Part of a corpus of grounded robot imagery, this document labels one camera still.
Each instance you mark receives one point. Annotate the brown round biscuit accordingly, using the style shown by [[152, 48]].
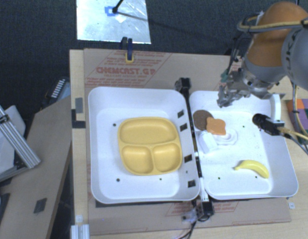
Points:
[[199, 119]]

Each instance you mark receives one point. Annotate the yellow banana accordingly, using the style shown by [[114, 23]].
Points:
[[253, 167]]

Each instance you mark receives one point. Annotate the white small carton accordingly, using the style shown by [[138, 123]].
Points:
[[207, 142]]

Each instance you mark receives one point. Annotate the thin black and white rod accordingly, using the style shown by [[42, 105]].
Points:
[[194, 138]]

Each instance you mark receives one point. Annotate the orange toy bread slice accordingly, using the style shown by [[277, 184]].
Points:
[[216, 127]]

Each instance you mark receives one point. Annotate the white plastic tray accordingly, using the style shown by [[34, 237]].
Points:
[[246, 153], [106, 146]]

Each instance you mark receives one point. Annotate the multicoloured cube block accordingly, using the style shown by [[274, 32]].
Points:
[[304, 114]]

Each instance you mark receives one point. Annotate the brown cardboard board red print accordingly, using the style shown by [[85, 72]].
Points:
[[154, 66]]

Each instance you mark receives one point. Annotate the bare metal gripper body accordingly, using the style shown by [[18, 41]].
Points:
[[245, 86]]

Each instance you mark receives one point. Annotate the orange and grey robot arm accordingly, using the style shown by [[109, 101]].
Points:
[[273, 43]]

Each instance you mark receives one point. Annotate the yellow divided plate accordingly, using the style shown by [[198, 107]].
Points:
[[149, 146]]

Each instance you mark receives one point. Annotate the black cylinder on white bracket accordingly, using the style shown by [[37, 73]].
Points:
[[267, 124]]

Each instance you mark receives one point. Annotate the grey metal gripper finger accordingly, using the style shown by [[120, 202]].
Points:
[[233, 99], [221, 99]]

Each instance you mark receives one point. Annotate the white toy fried egg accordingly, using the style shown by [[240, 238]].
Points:
[[230, 137]]

